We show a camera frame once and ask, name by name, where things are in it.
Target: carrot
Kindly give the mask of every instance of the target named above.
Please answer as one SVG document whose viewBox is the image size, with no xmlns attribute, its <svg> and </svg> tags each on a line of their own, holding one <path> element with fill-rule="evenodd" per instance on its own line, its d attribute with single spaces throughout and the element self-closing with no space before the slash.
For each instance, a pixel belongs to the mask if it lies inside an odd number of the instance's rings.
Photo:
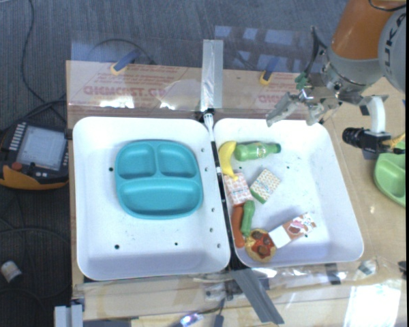
<svg viewBox="0 0 409 327">
<path fill-rule="evenodd" d="M 241 232 L 241 223 L 244 216 L 243 205 L 239 204 L 233 207 L 232 217 L 230 221 L 232 223 L 232 233 L 234 238 L 234 244 L 238 248 L 242 248 L 245 245 L 244 237 Z"/>
</svg>

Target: box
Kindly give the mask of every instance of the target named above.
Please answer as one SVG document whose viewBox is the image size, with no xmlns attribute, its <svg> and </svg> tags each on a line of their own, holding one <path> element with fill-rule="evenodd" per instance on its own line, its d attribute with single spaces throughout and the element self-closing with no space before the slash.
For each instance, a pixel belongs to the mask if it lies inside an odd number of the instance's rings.
<svg viewBox="0 0 409 327">
<path fill-rule="evenodd" d="M 265 204 L 255 200 L 252 228 L 271 231 L 308 212 L 317 228 L 277 251 L 270 262 L 255 262 L 230 246 L 217 168 L 206 127 L 191 119 L 87 117 L 73 130 L 76 186 L 77 262 L 94 280 L 163 275 L 194 275 L 225 269 L 230 255 L 246 266 L 278 268 L 358 259 L 363 241 L 327 130 L 305 121 L 222 119 L 213 134 L 219 148 L 228 140 L 267 141 L 282 151 L 264 159 L 236 161 L 251 185 L 265 168 L 281 183 Z M 194 152 L 203 185 L 201 207 L 178 219 L 139 219 L 115 197 L 112 167 L 126 144 L 136 140 L 173 140 Z M 233 204 L 228 197 L 229 216 Z"/>
</svg>

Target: toy banana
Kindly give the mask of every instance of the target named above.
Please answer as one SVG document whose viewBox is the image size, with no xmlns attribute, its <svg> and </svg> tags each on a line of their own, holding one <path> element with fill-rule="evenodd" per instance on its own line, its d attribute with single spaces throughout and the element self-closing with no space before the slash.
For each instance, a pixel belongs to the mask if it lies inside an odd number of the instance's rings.
<svg viewBox="0 0 409 327">
<path fill-rule="evenodd" d="M 233 172 L 232 165 L 230 164 L 230 158 L 237 147 L 237 143 L 234 140 L 229 140 L 218 149 L 219 164 L 223 174 L 231 176 L 234 180 L 238 179 L 238 176 Z"/>
</svg>

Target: blue plate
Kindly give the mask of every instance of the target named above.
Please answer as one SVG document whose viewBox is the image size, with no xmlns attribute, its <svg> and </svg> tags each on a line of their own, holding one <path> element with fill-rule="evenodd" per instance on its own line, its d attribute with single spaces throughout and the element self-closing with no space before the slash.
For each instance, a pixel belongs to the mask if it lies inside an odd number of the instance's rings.
<svg viewBox="0 0 409 327">
<path fill-rule="evenodd" d="M 138 218 L 185 217 L 203 201 L 195 155 L 170 140 L 137 140 L 125 145 L 115 159 L 115 183 L 121 206 Z"/>
</svg>

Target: green bowl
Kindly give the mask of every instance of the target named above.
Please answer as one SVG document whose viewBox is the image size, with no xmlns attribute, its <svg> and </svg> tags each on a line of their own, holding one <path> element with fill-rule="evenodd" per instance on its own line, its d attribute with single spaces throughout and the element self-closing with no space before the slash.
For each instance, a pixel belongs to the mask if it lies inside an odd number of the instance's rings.
<svg viewBox="0 0 409 327">
<path fill-rule="evenodd" d="M 405 149 L 406 143 L 400 142 L 397 148 Z M 380 154 L 374 168 L 374 182 L 382 193 L 406 207 L 406 154 Z"/>
</svg>

